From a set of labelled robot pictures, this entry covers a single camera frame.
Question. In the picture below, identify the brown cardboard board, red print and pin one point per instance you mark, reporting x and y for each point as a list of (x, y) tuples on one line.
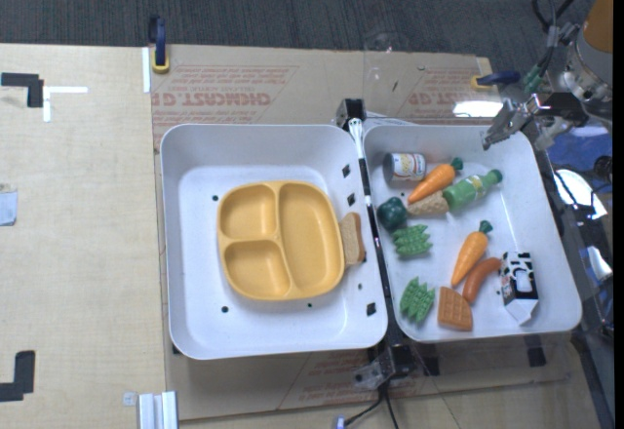
[(234, 90)]

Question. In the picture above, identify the thin black and white rod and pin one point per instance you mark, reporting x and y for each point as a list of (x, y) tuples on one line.
[(366, 195)]

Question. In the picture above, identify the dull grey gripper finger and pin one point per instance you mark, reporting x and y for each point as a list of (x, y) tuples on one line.
[(520, 105), (502, 130)]

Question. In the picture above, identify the white plastic tray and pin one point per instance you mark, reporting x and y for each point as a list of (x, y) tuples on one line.
[(526, 203), (195, 310)]

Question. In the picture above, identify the green pea pods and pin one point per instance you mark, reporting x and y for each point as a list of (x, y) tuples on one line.
[(417, 299), (412, 241)]

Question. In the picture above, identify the orange waffle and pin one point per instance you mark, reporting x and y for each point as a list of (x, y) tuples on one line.
[(455, 310)]

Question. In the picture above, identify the yellow divided plate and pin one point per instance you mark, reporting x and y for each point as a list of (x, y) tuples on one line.
[(302, 237)]

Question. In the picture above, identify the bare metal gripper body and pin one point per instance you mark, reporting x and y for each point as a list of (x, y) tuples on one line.
[(565, 106)]

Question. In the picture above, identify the orange sausage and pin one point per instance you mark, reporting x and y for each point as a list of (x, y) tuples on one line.
[(479, 278)]

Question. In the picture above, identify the green bottle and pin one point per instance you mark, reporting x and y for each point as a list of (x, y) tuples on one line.
[(467, 190)]

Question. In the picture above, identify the orange carrot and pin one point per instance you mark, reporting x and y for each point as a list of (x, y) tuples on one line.
[(433, 181), (469, 252)]

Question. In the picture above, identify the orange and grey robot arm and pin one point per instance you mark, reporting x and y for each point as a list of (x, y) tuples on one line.
[(600, 22)]

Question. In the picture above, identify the dark green broccoli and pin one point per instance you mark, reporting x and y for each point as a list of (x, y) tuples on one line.
[(391, 214)]

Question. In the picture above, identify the black and white milk carton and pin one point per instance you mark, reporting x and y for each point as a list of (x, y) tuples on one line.
[(519, 288)]

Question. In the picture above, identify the small white and yellow can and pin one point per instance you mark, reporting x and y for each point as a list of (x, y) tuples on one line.
[(405, 167)]

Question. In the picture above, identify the brown bread slice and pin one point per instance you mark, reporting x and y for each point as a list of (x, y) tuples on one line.
[(353, 239)]

